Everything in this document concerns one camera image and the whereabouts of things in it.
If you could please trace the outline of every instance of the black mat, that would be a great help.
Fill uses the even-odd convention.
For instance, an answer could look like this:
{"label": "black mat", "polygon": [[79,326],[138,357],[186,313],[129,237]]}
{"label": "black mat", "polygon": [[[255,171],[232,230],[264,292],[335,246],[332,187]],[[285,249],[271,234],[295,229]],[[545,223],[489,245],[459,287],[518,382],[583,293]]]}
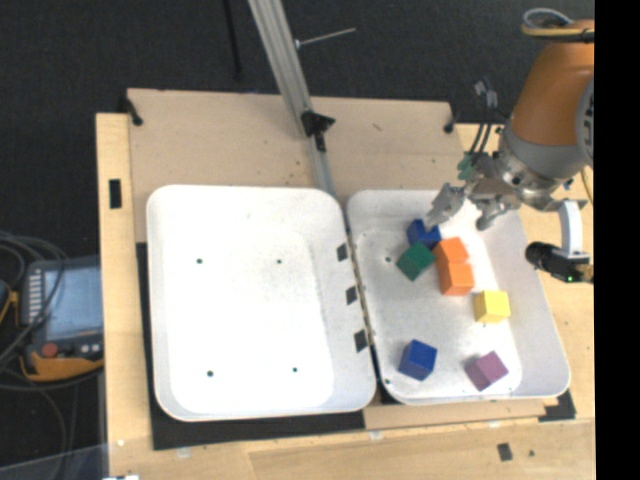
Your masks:
{"label": "black mat", "polygon": [[162,410],[155,397],[149,322],[147,245],[136,244],[153,447],[156,450],[256,439],[275,439],[364,429],[362,411],[342,414],[186,423]]}

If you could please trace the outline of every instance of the wire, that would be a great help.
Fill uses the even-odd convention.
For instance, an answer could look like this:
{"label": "wire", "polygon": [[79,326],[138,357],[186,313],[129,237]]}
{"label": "wire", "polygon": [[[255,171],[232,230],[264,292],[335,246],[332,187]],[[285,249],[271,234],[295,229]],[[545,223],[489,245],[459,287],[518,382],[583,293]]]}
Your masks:
{"label": "wire", "polygon": [[28,237],[28,236],[14,236],[11,233],[8,233],[6,231],[0,231],[0,245],[4,245],[5,247],[13,247],[16,250],[22,250],[28,254],[30,259],[33,259],[33,260],[47,259],[47,256],[45,256],[44,254],[42,254],[41,251],[38,250],[39,248],[43,252],[46,251],[54,260],[57,260],[60,262],[60,268],[58,269],[56,280],[53,284],[51,292],[45,298],[42,304],[42,308],[40,308],[40,311],[33,318],[31,323],[18,334],[18,336],[4,349],[2,353],[0,353],[0,372],[1,372],[7,366],[7,363],[6,363],[7,358],[16,348],[18,348],[22,344],[22,340],[30,332],[32,332],[34,329],[42,325],[48,318],[49,314],[47,310],[51,304],[51,301],[53,300],[56,293],[58,292],[58,288],[60,287],[60,284],[63,279],[64,264],[62,263],[62,260],[67,258],[68,256],[60,247],[50,242],[47,242],[46,240],[42,240],[40,238]]}
{"label": "wire", "polygon": [[574,21],[564,14],[544,7],[529,9],[522,16],[521,31],[530,37],[563,42],[595,41],[595,30],[592,28],[570,28]]}
{"label": "wire", "polygon": [[473,140],[473,144],[469,149],[471,165],[476,165],[478,159],[487,146],[489,137],[491,136],[491,131],[494,125],[494,116],[489,116],[489,111],[491,111],[493,114],[498,113],[502,116],[505,116],[505,114],[498,108],[498,96],[496,92],[491,88],[491,84],[486,78],[483,78],[482,80],[477,82],[474,88],[476,90],[477,96],[482,99],[483,118],[478,127],[478,131],[476,133],[475,139]]}
{"label": "wire", "polygon": [[589,198],[589,202],[591,203],[591,206],[595,206],[593,204],[593,190],[589,186],[589,182],[587,180],[587,172],[586,172],[586,168],[585,167],[583,167],[580,170],[580,178],[582,178],[582,184],[584,185],[584,189],[587,192],[587,197]]}
{"label": "wire", "polygon": [[75,441],[76,422],[78,418],[78,390],[80,385],[73,387],[73,401],[71,402],[71,422],[69,423],[69,435],[67,437],[67,449],[62,461],[62,478],[68,477],[69,459],[71,458],[71,450],[73,449],[73,441]]}
{"label": "wire", "polygon": [[0,243],[0,251],[8,252],[18,261],[18,273],[11,282],[7,283],[9,285],[9,288],[13,290],[20,284],[20,281],[22,280],[22,277],[27,270],[26,262],[22,254],[20,254],[20,251],[13,247],[9,247],[8,245]]}
{"label": "wire", "polygon": [[[70,386],[75,386],[77,384],[82,384],[83,382],[86,382],[88,380],[91,380],[95,377],[97,377],[98,375],[100,375],[102,372],[104,371],[103,367],[97,368],[96,370],[93,370],[90,373],[87,373],[81,377],[75,377],[74,379],[71,380],[67,380],[67,381],[58,381],[55,383],[47,383],[47,384],[43,384],[43,385],[39,385],[39,384],[33,384],[32,386],[17,386],[15,384],[0,384],[0,390],[4,390],[4,391],[16,391],[16,392],[20,392],[20,393],[32,393],[32,392],[36,392],[36,391],[53,391],[56,389],[64,389],[64,388],[68,388]],[[12,370],[5,370],[4,373],[7,373],[9,375],[11,375],[12,377],[16,377],[19,379],[24,379],[24,375],[20,375]]]}
{"label": "wire", "polygon": [[[7,370],[7,373],[13,375],[14,377],[20,379],[23,382],[26,382],[33,388],[37,388],[37,386],[31,379],[27,377],[23,377],[22,375],[18,375],[15,372],[12,372],[11,370]],[[62,443],[62,445],[60,446],[60,454],[66,454],[69,451],[69,432],[67,431],[67,425],[64,420],[64,416],[62,415],[62,411],[60,410],[60,407],[58,406],[58,404],[55,403],[53,398],[51,398],[51,395],[47,393],[47,390],[34,389],[33,392],[38,393],[40,396],[42,396],[53,409],[56,419],[58,420],[58,428],[60,430],[60,441]],[[58,476],[58,473],[60,472],[60,469],[64,461],[65,461],[64,457],[61,457],[59,458],[59,460],[56,461],[56,466],[51,470],[51,475],[49,476],[50,480],[53,480]]]}
{"label": "wire", "polygon": [[51,301],[53,300],[53,298],[55,297],[58,291],[58,287],[62,282],[63,274],[64,274],[64,265],[61,263],[60,269],[58,270],[58,274],[56,275],[56,280],[54,282],[53,288],[51,289],[51,293],[49,293],[47,298],[44,300],[42,304],[42,308],[40,308],[40,311],[38,312],[38,314],[31,321],[31,323],[27,327],[25,327],[25,329],[22,332],[18,334],[18,336],[11,342],[11,344],[8,345],[7,348],[5,348],[4,352],[0,354],[0,367],[2,365],[2,362],[9,355],[9,353],[15,350],[16,348],[18,348],[21,345],[22,340],[31,331],[33,331],[34,329],[37,329],[40,325],[42,325],[45,322],[45,320],[49,317],[49,313],[47,313],[47,310],[49,309],[49,306],[51,305]]}
{"label": "wire", "polygon": [[1,324],[2,321],[4,320],[4,317],[7,316],[7,312],[9,311],[9,308],[11,307],[11,289],[9,288],[9,285],[7,283],[2,281],[2,279],[0,279],[0,283],[4,284],[7,289],[7,300],[4,303],[4,305],[0,307],[0,324]]}

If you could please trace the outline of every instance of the black cable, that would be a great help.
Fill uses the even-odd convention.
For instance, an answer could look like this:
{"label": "black cable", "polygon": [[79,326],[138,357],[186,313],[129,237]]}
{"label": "black cable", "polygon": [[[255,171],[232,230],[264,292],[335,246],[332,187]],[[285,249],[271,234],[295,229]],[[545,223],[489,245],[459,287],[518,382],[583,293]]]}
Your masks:
{"label": "black cable", "polygon": [[51,289],[51,293],[44,300],[44,302],[42,304],[42,308],[40,308],[40,311],[38,312],[36,317],[33,319],[33,321],[27,327],[24,328],[24,330],[22,332],[20,332],[18,334],[18,337],[15,338],[11,342],[11,344],[9,344],[5,348],[5,350],[0,354],[0,367],[2,365],[2,362],[9,355],[9,353],[12,352],[13,350],[15,350],[16,348],[18,348],[21,345],[22,340],[24,338],[26,338],[26,336],[30,332],[32,332],[34,329],[37,329],[40,325],[42,325],[47,320],[47,318],[49,317],[49,313],[47,313],[47,310],[49,309],[49,306],[51,305],[51,301],[56,296],[56,293],[58,291],[58,287],[60,286],[60,283],[62,282],[63,274],[64,274],[64,265],[61,263],[60,264],[60,269],[58,270],[58,274],[56,276],[56,280],[55,280],[55,282],[53,284],[53,288]]}
{"label": "black cable", "polygon": [[[22,377],[22,376],[20,376],[20,379],[35,387],[35,383],[31,379],[28,379],[27,377]],[[49,395],[49,393],[47,393],[46,391],[37,391],[37,393],[39,393],[49,403],[58,420],[58,427],[60,430],[60,441],[62,443],[60,447],[61,448],[60,453],[64,454],[67,451],[67,446],[68,446],[68,432],[67,432],[67,426],[66,426],[66,422],[64,420],[62,411],[60,410],[60,407],[58,407],[58,404],[55,403],[53,398],[51,398],[51,395]],[[49,480],[53,480],[58,476],[58,473],[60,472],[60,468],[62,467],[63,460],[64,460],[64,457],[61,457],[59,460],[56,461],[56,466],[51,470],[51,475],[49,476]]]}
{"label": "black cable", "polygon": [[51,305],[51,301],[56,296],[58,292],[58,288],[62,282],[63,274],[64,274],[64,264],[62,260],[67,258],[67,254],[60,249],[58,246],[47,242],[46,240],[42,240],[40,238],[33,238],[28,236],[14,236],[11,233],[6,231],[0,231],[0,243],[10,244],[11,246],[22,249],[27,252],[32,259],[34,260],[45,260],[47,259],[45,255],[39,252],[34,247],[38,247],[49,253],[53,257],[53,259],[60,262],[60,268],[58,270],[58,274],[56,276],[56,280],[53,284],[53,288],[51,292],[46,297],[42,304],[42,308],[36,315],[36,317],[31,321],[31,323],[23,329],[18,336],[5,348],[5,350],[0,353],[0,372],[4,370],[7,364],[3,364],[6,358],[13,352],[16,348],[18,348],[22,344],[22,340],[34,329],[37,329],[40,325],[42,325],[46,319],[48,318],[47,310]]}
{"label": "black cable", "polygon": [[496,107],[496,112],[500,114],[500,117],[502,117],[502,119],[509,119],[509,114],[502,110],[500,107]]}
{"label": "black cable", "polygon": [[484,149],[487,147],[487,142],[489,142],[489,137],[491,136],[491,130],[493,128],[492,123],[488,123],[484,132],[484,137],[482,138],[482,144],[480,144],[480,149],[478,149],[478,155],[484,152]]}
{"label": "black cable", "polygon": [[[0,384],[0,390],[5,390],[5,391],[16,391],[16,392],[20,392],[20,393],[32,393],[32,392],[37,392],[37,391],[53,391],[56,389],[63,389],[63,388],[68,388],[70,386],[75,386],[78,384],[82,384],[83,382],[93,379],[95,377],[97,377],[98,375],[100,375],[103,371],[103,368],[97,368],[96,370],[93,370],[90,373],[87,373],[85,375],[82,375],[80,377],[75,377],[73,379],[70,380],[66,380],[66,381],[57,381],[55,383],[47,383],[47,384],[33,384],[32,386],[17,386],[14,384]],[[7,373],[9,375],[11,375],[12,377],[18,378],[18,379],[24,379],[24,375],[21,375],[19,373],[16,373],[12,370],[5,370],[2,373]]]}
{"label": "black cable", "polygon": [[5,359],[4,363],[0,364],[0,375],[5,372],[9,372],[10,370],[8,370],[7,368],[9,368],[9,366],[11,366],[11,363],[13,363],[13,361],[15,361],[18,357],[19,354],[17,352],[14,352],[13,355]]}
{"label": "black cable", "polygon": [[478,143],[480,142],[480,138],[482,137],[482,133],[484,131],[484,127],[486,126],[486,123],[484,122],[484,120],[480,123],[480,126],[478,126],[478,133],[476,133],[476,137],[473,139],[473,144],[471,144],[471,147],[469,148],[469,154],[472,155],[476,148],[478,147]]}
{"label": "black cable", "polygon": [[73,388],[73,399],[71,401],[71,422],[69,423],[69,435],[67,437],[67,450],[62,464],[62,479],[66,479],[69,473],[69,463],[71,458],[71,450],[73,450],[73,441],[75,440],[76,423],[78,418],[78,390],[80,384],[76,384]]}
{"label": "black cable", "polygon": [[18,262],[18,274],[16,274],[15,278],[12,281],[7,282],[9,288],[15,290],[22,281],[22,278],[27,270],[26,261],[24,260],[22,254],[20,254],[20,251],[16,250],[13,247],[9,247],[8,245],[0,243],[0,251],[8,252]]}

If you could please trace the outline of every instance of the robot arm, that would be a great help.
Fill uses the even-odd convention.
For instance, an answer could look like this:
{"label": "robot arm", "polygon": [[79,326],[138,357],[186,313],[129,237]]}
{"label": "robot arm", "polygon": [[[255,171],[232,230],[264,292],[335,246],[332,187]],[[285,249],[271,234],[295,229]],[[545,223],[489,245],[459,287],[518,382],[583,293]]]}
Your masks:
{"label": "robot arm", "polygon": [[[589,257],[576,244],[582,241],[579,211],[587,201],[557,200],[552,194],[585,166],[593,168],[595,23],[532,9],[523,17],[522,30],[548,44],[529,72],[501,132],[498,150],[484,151],[490,126],[484,130],[481,126],[458,165],[458,179],[464,185],[443,186],[425,226],[447,221],[466,199],[482,212],[476,222],[481,231],[522,204],[559,212],[562,248],[531,244],[527,259],[564,281],[593,282],[593,267],[586,268]],[[478,82],[475,90],[488,109],[497,108],[497,97],[487,83]]]}

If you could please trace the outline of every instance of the wooden board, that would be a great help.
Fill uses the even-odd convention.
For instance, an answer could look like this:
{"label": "wooden board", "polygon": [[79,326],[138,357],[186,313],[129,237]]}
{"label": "wooden board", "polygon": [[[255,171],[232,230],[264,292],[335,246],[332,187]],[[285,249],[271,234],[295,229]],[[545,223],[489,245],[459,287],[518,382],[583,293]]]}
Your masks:
{"label": "wooden board", "polygon": [[[136,108],[143,119],[145,119],[145,117],[149,119],[149,116],[152,115],[150,109],[160,110],[161,112],[163,109],[166,110],[164,103],[156,100],[157,95],[161,94],[159,91],[147,92],[136,90],[131,92],[130,95],[140,95],[142,93],[144,93],[146,99],[143,101],[141,98],[136,98],[137,101],[134,101],[134,104],[136,104]],[[238,145],[232,142],[232,138],[236,136],[233,127],[237,126],[237,123],[232,119],[225,120],[225,118],[228,117],[228,112],[225,113],[225,111],[223,111],[224,109],[228,110],[230,107],[218,107],[219,112],[216,113],[215,109],[212,111],[209,106],[194,106],[189,104],[190,96],[193,96],[193,99],[191,99],[192,103],[194,101],[201,101],[202,99],[208,101],[209,104],[212,102],[219,104],[220,101],[231,102],[232,100],[237,103],[237,95],[171,93],[170,96],[175,96],[176,101],[186,100],[182,101],[181,106],[173,107],[185,112],[190,112],[191,117],[184,117],[185,121],[198,121],[199,119],[203,119],[205,124],[202,125],[202,130],[210,127],[211,123],[216,123],[216,126],[219,127],[216,136],[225,137],[225,140],[221,141],[221,144],[226,144],[226,146],[232,150]],[[245,103],[248,105],[245,109],[246,111],[249,109],[255,110],[256,106],[262,108],[263,112],[265,109],[274,109],[275,115],[271,111],[266,111],[261,114],[262,119],[270,120],[271,124],[267,126],[269,134],[266,134],[267,132],[265,132],[263,128],[263,133],[260,136],[263,141],[268,142],[268,144],[263,144],[265,151],[269,151],[269,145],[271,145],[272,150],[269,153],[265,153],[263,160],[266,160],[269,165],[273,165],[271,164],[272,160],[269,158],[273,158],[274,152],[281,152],[280,146],[276,145],[279,144],[278,140],[280,139],[274,139],[273,137],[278,136],[282,137],[282,140],[287,140],[287,138],[290,138],[290,132],[295,134],[295,129],[288,121],[289,117],[284,106],[278,110],[280,102],[272,96],[259,97],[251,95],[250,98],[241,96],[240,100],[244,103],[232,105],[235,112],[239,115],[245,115],[245,112],[242,111],[242,108],[244,108],[242,105]],[[437,125],[433,123],[431,125],[425,125],[425,121],[428,122],[434,119],[434,115],[430,113],[429,109],[435,107],[432,107],[429,103],[397,101],[371,102],[340,98],[320,99],[316,110],[335,117],[337,114],[331,111],[340,112],[342,109],[341,122],[345,123],[345,131],[349,130],[345,135],[346,138],[344,141],[346,144],[343,144],[344,149],[336,156],[336,159],[332,159],[331,162],[334,180],[341,201],[344,201],[350,192],[365,188],[369,183],[372,183],[375,188],[383,188],[385,186],[400,188],[400,185],[406,186],[407,188],[435,188],[444,181],[452,181],[452,174],[449,171],[452,166],[455,167],[455,163],[457,163],[459,155],[461,154],[460,138],[464,144],[465,137],[473,133],[473,128],[466,130],[464,126],[459,127],[461,137],[458,137],[457,134],[447,135],[442,137],[442,143],[436,145],[430,144],[428,135],[424,135],[424,130],[428,130],[429,126],[431,126],[430,129],[432,133],[438,133],[440,134],[438,136],[442,136],[440,125],[446,122],[447,113],[449,112],[446,104],[444,107],[442,107],[441,103],[437,103],[435,106],[438,108],[437,115],[439,116]],[[400,120],[405,123],[406,128],[403,132],[398,130],[397,123],[394,124],[394,115],[400,116]],[[355,119],[357,119],[359,124],[348,124],[351,120]],[[278,464],[278,454],[280,453],[294,449],[305,449],[309,451],[309,453],[317,452],[320,454],[319,456],[322,456],[322,450],[317,449],[319,445],[327,445],[335,447],[336,450],[343,450],[345,447],[348,449],[350,443],[357,443],[358,450],[361,450],[361,446],[366,449],[371,445],[374,447],[372,450],[377,450],[375,453],[381,454],[379,458],[378,477],[384,478],[385,472],[389,474],[393,472],[393,457],[397,456],[398,448],[392,445],[392,443],[395,443],[397,439],[410,440],[411,443],[414,443],[411,444],[411,446],[415,446],[416,449],[422,450],[422,453],[428,454],[429,456],[435,454],[435,457],[443,457],[446,456],[446,454],[442,455],[444,452],[436,445],[436,442],[439,442],[439,440],[423,440],[419,437],[425,432],[434,432],[436,429],[439,429],[440,431],[450,430],[451,432],[461,433],[460,439],[470,439],[465,429],[476,428],[476,425],[480,425],[481,428],[484,429],[499,425],[500,428],[507,433],[510,432],[508,429],[511,427],[515,428],[518,426],[514,425],[516,423],[535,427],[535,432],[539,431],[539,427],[555,428],[555,424],[540,426],[536,423],[536,417],[544,413],[545,406],[554,401],[519,401],[523,402],[522,404],[485,403],[477,407],[473,404],[451,404],[450,406],[447,404],[446,406],[439,406],[426,411],[415,411],[415,408],[383,406],[379,402],[374,402],[365,410],[367,429],[371,432],[365,431],[286,440],[232,443],[195,447],[187,451],[153,451],[144,354],[142,351],[143,341],[140,320],[139,287],[137,283],[137,263],[134,249],[135,241],[144,239],[144,232],[141,233],[141,230],[144,229],[144,220],[143,214],[141,217],[137,215],[137,213],[141,213],[139,208],[145,200],[144,194],[150,193],[149,191],[152,190],[154,184],[162,184],[165,183],[166,180],[176,179],[172,177],[167,178],[165,176],[167,172],[175,173],[177,169],[183,173],[200,172],[201,175],[204,175],[209,172],[207,165],[211,165],[209,162],[211,157],[206,156],[204,152],[202,152],[202,155],[196,155],[195,157],[194,155],[190,155],[191,158],[201,159],[197,168],[184,169],[180,167],[182,163],[178,161],[178,159],[185,153],[184,151],[175,153],[173,160],[168,164],[162,164],[163,161],[167,161],[168,156],[166,155],[169,155],[172,151],[168,145],[171,141],[168,141],[164,160],[162,160],[162,155],[158,154],[149,160],[149,164],[144,164],[151,173],[150,176],[145,178],[147,180],[145,183],[148,184],[141,187],[139,185],[140,182],[134,182],[133,178],[136,180],[139,179],[136,175],[132,177],[135,166],[139,165],[136,163],[136,158],[145,157],[145,155],[142,154],[142,150],[145,148],[148,148],[149,153],[155,151],[152,143],[146,143],[143,135],[140,135],[141,133],[149,134],[147,137],[151,137],[150,140],[157,139],[160,141],[166,140],[162,137],[167,137],[167,135],[173,133],[178,135],[183,143],[184,141],[188,141],[190,136],[197,136],[197,133],[185,135],[184,132],[181,131],[181,128],[171,127],[169,122],[154,128],[151,128],[151,126],[148,129],[144,128],[147,124],[152,125],[153,122],[153,119],[149,119],[149,121],[145,120],[145,125],[138,128],[131,125],[130,120],[125,115],[99,114],[96,118],[101,255],[103,262],[105,309],[107,429],[111,474],[122,475],[131,472],[140,474],[142,478],[147,476],[152,478],[175,478],[184,476],[185,472],[189,472],[188,476],[190,478],[206,478],[210,475],[211,468],[213,467],[216,468],[223,477],[272,478],[273,476],[269,475],[273,475],[274,471],[277,470],[274,470],[273,465]],[[192,126],[196,129],[198,128],[197,124],[192,124]],[[335,130],[332,128],[329,132],[332,134],[330,140],[337,142],[338,139],[334,137],[333,132],[339,130],[339,128],[337,128],[337,123],[334,126],[336,127]],[[389,130],[389,135],[386,136],[384,141],[378,143],[376,147],[370,147],[372,146],[372,142],[366,141],[374,141],[375,139],[364,138],[365,135],[370,137],[369,128],[372,128],[375,132],[374,137],[376,137],[376,133],[381,134],[385,129]],[[356,131],[361,132],[361,146],[366,149],[366,154],[363,153],[362,157],[358,157],[357,148],[352,149],[349,153],[350,148],[354,147],[353,144],[351,144],[351,146],[349,145],[349,140],[350,137],[356,135]],[[404,144],[402,139],[407,140],[407,137],[418,144]],[[421,140],[424,140],[428,145],[422,145],[420,143]],[[397,156],[394,156],[394,148],[389,145],[389,141],[395,142],[398,151]],[[442,146],[444,151],[442,156],[438,154],[440,146]],[[332,142],[329,142],[329,148],[331,151]],[[333,150],[340,150],[340,148],[336,145],[333,147]],[[273,185],[279,185],[281,183],[286,185],[287,181],[289,181],[291,186],[305,186],[304,183],[313,183],[310,176],[311,171],[308,169],[309,164],[303,158],[303,155],[306,155],[305,147],[301,147],[299,152],[300,156],[295,157],[293,161],[293,165],[295,165],[298,170],[289,172],[289,175],[291,173],[294,174],[293,177],[289,176],[289,178],[297,180],[297,184],[293,185],[292,181],[285,176],[285,179],[272,178],[271,183]],[[348,153],[355,156],[357,161],[349,160]],[[234,162],[238,161],[238,157],[234,157],[233,155],[234,153],[231,154],[231,157],[221,157],[226,158],[222,164],[229,166],[229,169],[232,171],[231,174],[233,174],[234,171],[231,168],[231,160]],[[300,161],[300,165],[296,164],[296,159]],[[385,159],[392,164],[390,174],[383,172],[383,167],[386,165]],[[290,162],[290,160],[291,159],[287,157],[283,161]],[[416,162],[419,162],[421,165],[431,163],[433,165],[440,165],[441,167],[434,167],[432,171],[426,170],[423,173],[427,177],[427,181],[425,181],[424,178],[411,175],[412,172],[420,172],[420,169],[415,168]],[[164,165],[165,170],[158,172],[158,165]],[[375,175],[371,174],[373,171],[367,169],[369,165],[377,166],[378,172],[376,172]],[[365,174],[362,178],[358,178],[357,173],[363,170],[366,171]],[[252,176],[255,177],[249,180],[250,183],[259,183],[260,180],[264,181],[266,174],[263,175],[261,172],[260,175],[258,175],[258,169],[254,169],[254,171],[255,173],[252,174]],[[433,174],[432,179],[429,177],[429,173]],[[195,177],[189,178],[187,181],[182,181],[184,179],[185,178],[181,178],[180,181],[193,182],[191,179],[194,179],[206,183],[207,179],[211,178]],[[121,184],[123,200],[120,208],[110,208],[110,180],[119,180]],[[544,217],[546,218],[544,220],[538,221],[536,219],[540,216],[535,214],[535,212],[533,215],[529,215],[529,212],[526,210],[522,213],[523,220],[525,220],[525,228],[530,238],[551,242],[557,242],[559,240],[559,223],[556,230],[554,229],[553,222],[551,222],[554,221],[554,219],[557,220],[557,217],[545,215]],[[590,224],[588,218],[586,218],[586,224]],[[590,234],[591,228],[585,229],[586,237],[589,237]],[[583,422],[587,429],[580,431],[580,439],[574,436],[576,437],[575,442],[572,441],[573,437],[571,437],[568,442],[564,442],[566,440],[563,441],[561,435],[556,435],[557,432],[554,430],[549,434],[549,453],[553,453],[553,440],[555,439],[556,446],[562,442],[570,449],[575,448],[574,452],[577,455],[583,455],[584,453],[589,454],[591,452],[585,449],[585,442],[592,443],[592,441],[590,441],[590,432],[592,428],[595,428],[595,403],[593,401],[593,287],[586,285],[567,287],[555,280],[547,279],[544,276],[543,282],[545,283],[549,303],[556,317],[562,338],[563,340],[566,339],[566,342],[564,342],[565,348],[573,373],[571,393],[578,409],[578,421]],[[485,439],[485,434],[477,434],[477,436],[479,436],[479,443]],[[485,444],[486,446],[495,446],[491,444],[491,440]],[[344,460],[353,460],[354,456],[350,455],[350,452],[345,452],[344,455],[341,455],[341,453],[342,452],[340,452],[339,455],[340,457],[344,457]],[[273,461],[270,461],[270,459],[267,460],[270,454],[274,454]],[[408,464],[413,464],[415,468],[422,467],[419,460],[413,462],[410,460]],[[315,470],[311,477],[332,478],[330,471],[321,467],[319,463],[316,464],[316,466],[318,469]],[[480,468],[480,471],[486,471],[487,474],[492,471],[491,469],[487,469],[488,466],[482,463],[482,461],[479,461],[477,467]],[[554,477],[553,470],[550,470],[548,477]]]}

